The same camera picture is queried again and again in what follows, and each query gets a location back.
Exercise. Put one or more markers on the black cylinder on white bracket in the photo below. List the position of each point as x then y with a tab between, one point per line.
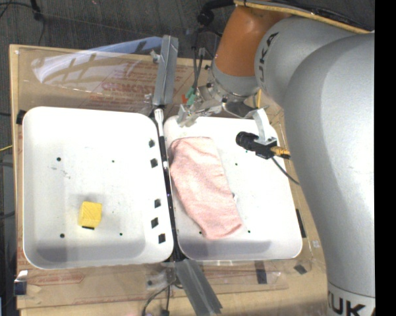
250	142

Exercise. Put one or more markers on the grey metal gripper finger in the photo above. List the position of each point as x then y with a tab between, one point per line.
182	114
191	120

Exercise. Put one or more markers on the yellow cube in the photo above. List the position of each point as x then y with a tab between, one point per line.
90	214

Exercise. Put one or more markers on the white plastic tray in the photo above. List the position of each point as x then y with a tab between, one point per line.
85	143
267	202

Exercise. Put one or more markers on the brown cardboard board red print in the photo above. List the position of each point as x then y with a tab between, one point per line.
85	285

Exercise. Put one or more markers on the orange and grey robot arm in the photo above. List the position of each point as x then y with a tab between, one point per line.
329	117

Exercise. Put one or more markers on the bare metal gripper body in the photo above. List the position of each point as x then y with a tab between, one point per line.
214	99

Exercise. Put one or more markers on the thin black and white rod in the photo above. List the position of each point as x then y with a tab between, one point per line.
167	176

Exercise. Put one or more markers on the pink towel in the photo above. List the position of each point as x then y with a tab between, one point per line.
201	183

